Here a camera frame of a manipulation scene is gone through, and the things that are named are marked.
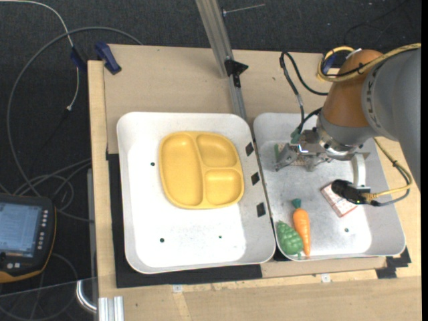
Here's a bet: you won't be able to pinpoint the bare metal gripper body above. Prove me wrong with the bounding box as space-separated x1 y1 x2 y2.
297 128 359 162

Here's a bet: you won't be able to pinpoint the beige biscuit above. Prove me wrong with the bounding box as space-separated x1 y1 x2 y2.
278 142 324 171

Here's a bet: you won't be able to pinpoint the pink and white carton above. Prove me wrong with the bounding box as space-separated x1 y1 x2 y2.
320 179 358 218

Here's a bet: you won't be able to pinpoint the orange carrot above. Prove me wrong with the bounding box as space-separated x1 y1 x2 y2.
290 197 312 257

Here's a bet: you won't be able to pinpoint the white plastic tray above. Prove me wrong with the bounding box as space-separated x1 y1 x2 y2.
252 112 407 262
116 111 277 275

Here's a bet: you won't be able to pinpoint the green grapes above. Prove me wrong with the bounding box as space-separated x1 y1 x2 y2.
275 220 305 260

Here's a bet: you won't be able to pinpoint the yellow divided plate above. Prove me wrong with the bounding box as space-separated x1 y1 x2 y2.
158 130 245 211

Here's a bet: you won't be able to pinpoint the pale wood board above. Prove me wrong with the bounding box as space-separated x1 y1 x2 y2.
102 43 421 279

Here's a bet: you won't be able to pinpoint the black cylinder on white bracket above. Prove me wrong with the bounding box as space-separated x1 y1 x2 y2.
331 152 372 205

